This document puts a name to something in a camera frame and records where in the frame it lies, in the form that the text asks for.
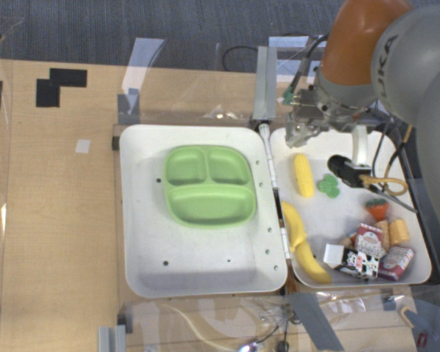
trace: white tray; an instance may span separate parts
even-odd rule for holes
[[[184,227],[164,199],[163,165],[173,148],[232,147],[252,170],[257,212],[238,227]],[[146,298],[271,292],[287,266],[263,141],[246,128],[134,125],[120,138],[125,274]]]
[[[381,134],[378,132],[373,132],[368,136],[368,163],[371,163],[373,159],[373,153],[380,137]],[[283,201],[295,206],[300,213],[313,254],[332,277],[330,285],[320,285],[310,279],[293,258],[296,276],[304,284],[317,289],[375,287],[420,284],[429,278],[431,273],[430,258],[417,216],[391,201],[389,201],[387,213],[389,220],[402,218],[406,221],[411,236],[411,240],[406,246],[411,247],[415,253],[414,259],[398,282],[385,279],[363,282],[347,274],[331,270],[322,262],[327,243],[337,243],[342,237],[354,232],[360,222],[372,224],[373,218],[364,209],[364,205],[368,200],[380,197],[364,189],[350,188],[341,181],[339,184],[340,195],[336,199],[331,199],[324,193],[319,192],[318,188],[315,189],[313,197],[302,197],[298,193],[298,186],[296,185],[293,159],[297,153],[306,154],[312,169],[313,179],[317,184],[326,173],[331,173],[327,168],[327,161],[331,156],[343,155],[351,158],[352,138],[350,134],[329,131],[311,138],[307,145],[303,147],[290,149],[285,144],[285,129],[282,128],[272,133],[271,146],[274,155],[274,166],[278,174],[277,183],[280,197]],[[386,164],[394,151],[395,146],[393,143],[389,139],[385,139],[375,169],[377,174],[383,175]],[[404,178],[399,161],[394,162],[389,176]],[[413,205],[409,193],[401,196],[400,200],[410,206]]]

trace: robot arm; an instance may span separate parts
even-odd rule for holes
[[[422,175],[440,221],[440,6],[346,0],[308,98],[306,103],[298,98],[287,116],[289,146],[305,144],[330,127],[349,132],[366,124],[362,115],[376,99],[413,125]]]

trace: orange toy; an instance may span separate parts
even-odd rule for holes
[[[388,209],[388,202],[384,199],[372,199],[365,205],[370,214],[373,215],[376,221],[386,219],[386,210]]]

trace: toy food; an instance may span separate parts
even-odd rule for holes
[[[371,280],[378,275],[379,259],[341,245],[326,244],[324,262],[334,270]]]
[[[382,221],[386,218],[388,202],[385,199],[372,199],[366,203],[365,207],[376,221]]]
[[[388,254],[381,260],[378,275],[389,280],[399,280],[413,257],[412,249],[392,246]]]
[[[313,183],[313,175],[308,158],[305,154],[297,154],[293,164],[295,167],[298,191],[303,197],[313,197],[315,195],[315,184]]]
[[[357,228],[355,249],[375,258],[382,258],[386,254],[386,250],[381,245],[382,238],[382,230],[361,223],[359,228]]]
[[[381,245],[383,246],[383,249],[388,251],[390,248],[389,244],[389,227],[388,227],[388,221],[382,220],[375,224],[375,227],[379,228],[381,231],[383,231],[383,236],[381,237]]]
[[[396,219],[389,224],[389,244],[399,245],[409,241],[409,232],[406,223],[402,219]]]
[[[316,282],[321,284],[330,283],[331,277],[313,256],[307,242],[307,234],[305,233],[300,214],[287,202],[282,203],[282,211],[284,213],[285,223],[290,228],[290,250],[296,253],[301,267],[305,273]]]
[[[329,198],[336,198],[340,193],[337,188],[337,178],[331,174],[324,175],[324,178],[318,183],[318,190],[326,193]]]
[[[353,243],[350,237],[345,236],[344,238],[342,238],[339,243],[337,243],[337,245],[342,245],[345,246],[346,248],[353,248]]]

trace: cable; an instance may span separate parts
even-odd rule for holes
[[[166,45],[166,40],[164,40],[162,42],[162,44],[159,45],[159,47],[156,49],[156,51],[153,53],[152,58],[150,59],[147,68],[150,69],[153,66],[153,63],[155,62],[156,58],[158,57],[158,55],[161,52],[161,49],[164,48],[164,46]]]
[[[285,324],[284,339],[277,345],[277,352],[288,352],[289,344],[287,342],[288,321]]]
[[[386,124],[384,126],[383,131],[381,132],[381,138],[380,141],[378,142],[378,146],[376,147],[376,151],[375,151],[375,155],[373,156],[373,161],[372,161],[372,176],[376,177],[376,171],[375,171],[375,166],[376,166],[376,160],[378,158],[378,154],[380,153],[381,150],[381,145],[383,144],[383,139],[386,135],[386,132],[388,131],[389,128],[389,124],[391,122],[391,117],[388,117],[388,120],[386,121]]]
[[[297,35],[299,37],[311,37],[313,39],[317,39],[316,37],[314,37],[312,35],[305,34],[303,32],[286,32],[285,34],[282,34],[281,37],[296,37]]]
[[[279,327],[286,322],[286,325],[288,325],[288,321],[291,320],[293,318],[293,316],[289,317],[289,318],[285,318],[284,320],[280,321],[274,328],[274,330],[272,330],[272,332],[267,336],[262,338],[261,340],[256,341],[257,344],[260,344],[262,342],[265,342],[267,339],[269,339],[272,335],[274,335],[276,333],[276,331],[279,329]]]
[[[387,194],[389,194],[390,196],[402,196],[403,194],[405,194],[407,192],[407,190],[409,190],[409,185],[407,184],[406,181],[404,180],[400,180],[394,177],[373,177],[373,176],[369,176],[369,175],[360,175],[359,179],[362,180],[362,184],[364,186],[370,186],[372,184],[384,184],[384,190],[386,191]],[[396,183],[399,184],[403,187],[402,191],[390,191],[388,189],[388,183]]]
[[[322,37],[318,38],[314,41],[312,46],[309,48],[307,55],[304,57],[304,59],[301,61],[300,67],[295,73],[295,76],[293,77],[292,82],[290,83],[290,86],[284,91],[283,97],[286,99],[291,99],[293,96],[293,93],[295,92],[295,88],[298,85],[298,82],[300,81],[301,74],[303,73],[302,70],[305,69],[305,65],[308,65],[309,58],[311,57],[313,51],[316,49],[316,47],[322,43],[328,40],[329,34],[323,35]]]
[[[411,136],[411,132],[412,132],[412,125],[408,125],[408,127],[406,129],[406,134],[404,134],[403,140],[401,141],[401,143],[399,143],[399,145],[397,146],[396,151],[391,155],[391,158],[389,159],[389,162],[386,165],[386,169],[385,169],[385,172],[384,172],[384,177],[388,177],[389,170],[391,169],[391,166],[393,165],[393,163],[395,162],[395,160],[399,156],[399,154],[401,154],[401,152],[403,151],[403,148],[405,147],[406,143],[409,140],[409,137]],[[390,196],[400,196],[400,195],[402,195],[402,194],[407,192],[407,189],[404,190],[404,191],[398,191],[398,192],[392,191],[392,190],[389,189],[387,183],[383,186],[383,190],[387,194],[389,194]]]
[[[238,49],[247,49],[247,50],[252,50],[252,51],[256,51],[257,52],[257,48],[255,47],[251,47],[249,45],[235,45],[233,47],[228,48],[223,55],[221,56],[221,65],[223,66],[223,68],[227,71],[227,72],[231,72],[230,69],[228,69],[228,67],[225,65],[225,58],[227,57],[228,53],[234,50],[238,50]]]

